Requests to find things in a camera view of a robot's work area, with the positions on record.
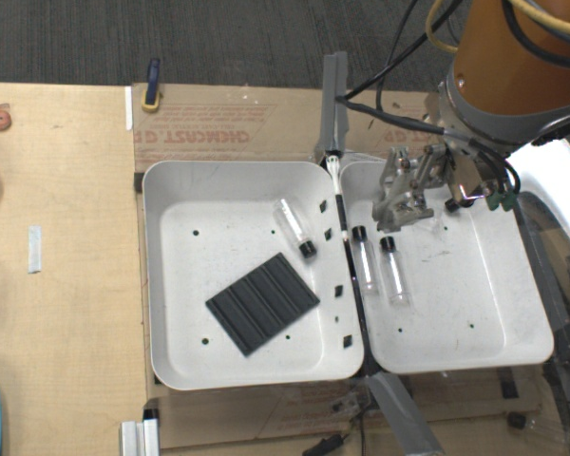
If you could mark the brown cardboard board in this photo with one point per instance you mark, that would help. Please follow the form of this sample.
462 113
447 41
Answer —
228 121

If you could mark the white plastic tray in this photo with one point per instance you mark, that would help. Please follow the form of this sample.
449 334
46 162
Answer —
195 273
461 292

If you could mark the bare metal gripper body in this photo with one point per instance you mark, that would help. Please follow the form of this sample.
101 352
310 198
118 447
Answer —
463 171

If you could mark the black ribbed square panel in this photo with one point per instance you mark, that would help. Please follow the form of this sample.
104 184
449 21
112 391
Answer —
261 304

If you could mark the thin black and white rod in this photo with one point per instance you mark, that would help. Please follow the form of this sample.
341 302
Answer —
342 212

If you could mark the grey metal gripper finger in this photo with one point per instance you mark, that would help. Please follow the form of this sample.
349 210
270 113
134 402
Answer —
430 166
390 178

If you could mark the brown round disc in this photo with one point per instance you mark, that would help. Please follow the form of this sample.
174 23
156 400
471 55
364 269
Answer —
0 118

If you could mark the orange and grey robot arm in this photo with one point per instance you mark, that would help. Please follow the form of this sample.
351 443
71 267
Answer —
508 64

